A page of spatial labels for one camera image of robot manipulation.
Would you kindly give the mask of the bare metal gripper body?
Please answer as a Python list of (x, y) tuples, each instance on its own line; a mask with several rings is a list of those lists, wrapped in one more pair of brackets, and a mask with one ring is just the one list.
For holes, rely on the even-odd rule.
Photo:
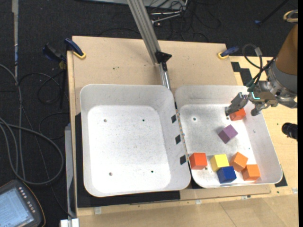
[(297, 94), (278, 82), (259, 81), (254, 88), (249, 88), (249, 100), (255, 108), (268, 108), (283, 105), (297, 108)]

